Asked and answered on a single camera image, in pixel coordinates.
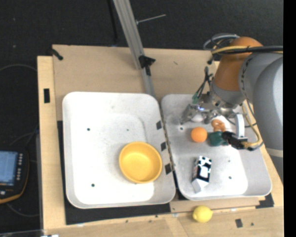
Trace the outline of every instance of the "black bracket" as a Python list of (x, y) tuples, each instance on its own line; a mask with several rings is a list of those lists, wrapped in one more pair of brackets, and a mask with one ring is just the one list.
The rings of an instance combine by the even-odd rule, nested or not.
[(64, 57), (63, 56), (61, 56), (55, 49), (53, 49), (52, 47), (51, 48), (49, 48), (49, 49), (47, 49), (47, 51), (46, 51), (46, 55), (48, 55), (48, 56), (53, 56), (53, 55), (55, 55), (57, 58), (58, 58), (58, 60), (63, 60), (64, 59)]
[(222, 138), (236, 149), (244, 149), (244, 145), (241, 142), (248, 141), (247, 138), (237, 138), (235, 133), (228, 131), (222, 133)]
[(140, 66), (146, 69), (147, 76), (151, 76), (150, 66), (155, 62), (155, 59), (141, 55), (139, 57)]

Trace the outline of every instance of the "aluminum rod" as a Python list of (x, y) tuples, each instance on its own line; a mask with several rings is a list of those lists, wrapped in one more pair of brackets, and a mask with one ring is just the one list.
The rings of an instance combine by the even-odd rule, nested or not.
[(136, 20), (129, 0), (113, 0), (127, 44), (131, 50), (133, 60), (137, 69), (143, 71), (143, 80), (146, 93), (155, 97), (151, 76), (141, 68), (139, 57), (144, 55), (144, 49), (139, 36)]

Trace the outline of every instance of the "yellow lemon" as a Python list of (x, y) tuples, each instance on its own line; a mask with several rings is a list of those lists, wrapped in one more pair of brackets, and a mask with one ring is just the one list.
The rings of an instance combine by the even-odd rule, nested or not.
[(196, 207), (193, 211), (193, 219), (198, 222), (206, 223), (210, 221), (212, 216), (213, 216), (213, 211), (204, 205), (200, 205)]

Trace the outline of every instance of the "black carpet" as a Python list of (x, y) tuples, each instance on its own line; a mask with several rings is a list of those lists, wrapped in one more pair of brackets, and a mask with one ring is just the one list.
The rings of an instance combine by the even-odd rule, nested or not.
[[(139, 24), (144, 47), (202, 49), (217, 33), (235, 33), (264, 45), (283, 45), (284, 0), (130, 0), (135, 18), (166, 17)], [(107, 0), (0, 0), (0, 68), (27, 64), (52, 44), (126, 46), (117, 15), (117, 36)], [(38, 124), (37, 76), (15, 66), (0, 72), (0, 146), (32, 132)], [(17, 141), (25, 145), (29, 137)], [(0, 233), (40, 228), (34, 137), (28, 142), (30, 180), (11, 203), (0, 205)]]

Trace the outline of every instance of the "green object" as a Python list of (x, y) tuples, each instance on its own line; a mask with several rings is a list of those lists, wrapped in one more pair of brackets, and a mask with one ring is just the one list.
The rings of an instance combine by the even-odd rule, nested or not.
[(228, 143), (222, 138), (222, 132), (217, 131), (217, 132), (212, 132), (208, 135), (208, 138), (211, 142), (211, 145), (214, 147), (225, 145), (227, 146)]
[(194, 105), (198, 104), (197, 93), (195, 93), (195, 94), (192, 96), (192, 99), (193, 99), (193, 104), (194, 104)]

